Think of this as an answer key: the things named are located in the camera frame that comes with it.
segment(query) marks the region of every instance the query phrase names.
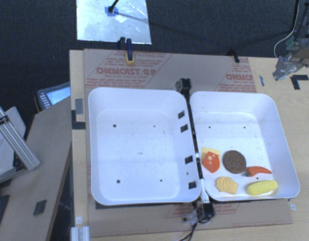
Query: white tray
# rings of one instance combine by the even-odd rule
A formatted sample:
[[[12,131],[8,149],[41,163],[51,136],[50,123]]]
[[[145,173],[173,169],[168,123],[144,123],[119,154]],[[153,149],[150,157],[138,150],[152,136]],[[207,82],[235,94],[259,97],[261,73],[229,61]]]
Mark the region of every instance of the white tray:
[[[256,93],[196,92],[191,107],[201,147],[221,151],[221,167],[210,173],[202,167],[205,188],[218,201],[293,198],[299,193],[299,182],[284,136],[274,101]],[[222,164],[228,150],[237,150],[246,159],[247,167],[262,166],[272,174],[245,177],[233,174]],[[235,195],[219,192],[216,179],[231,177],[239,184]],[[278,189],[259,196],[246,193],[247,185],[261,180],[276,180]]]
[[[118,205],[198,198],[194,144],[181,94],[101,87],[89,94],[88,107],[91,189],[97,202]],[[188,130],[181,132],[183,126]],[[193,161],[185,163],[189,156]]]

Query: silver square sheet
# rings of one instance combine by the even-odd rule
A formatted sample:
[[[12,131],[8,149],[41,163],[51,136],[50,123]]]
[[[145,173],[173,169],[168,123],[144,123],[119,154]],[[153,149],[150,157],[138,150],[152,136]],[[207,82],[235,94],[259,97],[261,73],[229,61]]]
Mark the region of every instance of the silver square sheet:
[[[77,39],[117,42],[131,38],[136,44],[151,44],[145,0],[119,0],[114,13],[107,8],[115,0],[77,0]]]

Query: white cable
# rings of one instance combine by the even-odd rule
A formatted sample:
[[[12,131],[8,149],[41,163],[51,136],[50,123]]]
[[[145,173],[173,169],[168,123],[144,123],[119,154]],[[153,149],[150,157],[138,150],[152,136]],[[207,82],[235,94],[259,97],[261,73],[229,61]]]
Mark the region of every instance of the white cable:
[[[287,37],[283,38],[282,40],[279,40],[279,41],[276,43],[276,45],[274,46],[274,56],[275,56],[275,58],[278,58],[277,55],[276,55],[276,47],[277,47],[277,45],[278,45],[279,43],[283,42],[284,40],[290,38],[291,35],[295,32],[298,12],[299,12],[299,5],[297,6],[296,20],[295,20],[295,23],[294,23],[294,28],[293,28],[293,30],[291,31],[291,33],[289,33],[289,35],[288,35]]]

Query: toy tomato slice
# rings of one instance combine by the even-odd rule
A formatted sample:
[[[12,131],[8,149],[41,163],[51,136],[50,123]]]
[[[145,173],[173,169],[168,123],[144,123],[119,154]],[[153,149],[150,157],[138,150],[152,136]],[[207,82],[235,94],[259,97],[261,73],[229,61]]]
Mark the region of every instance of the toy tomato slice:
[[[201,164],[211,173],[214,173],[220,167],[219,156],[212,152],[208,152],[205,155],[205,158],[202,160]]]

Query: brown round patty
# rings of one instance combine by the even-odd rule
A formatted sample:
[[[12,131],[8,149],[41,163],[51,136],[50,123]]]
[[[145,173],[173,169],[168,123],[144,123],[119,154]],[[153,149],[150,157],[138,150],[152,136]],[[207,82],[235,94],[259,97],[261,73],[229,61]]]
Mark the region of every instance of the brown round patty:
[[[246,170],[246,159],[236,150],[227,151],[224,154],[223,164],[231,173],[241,173]]]

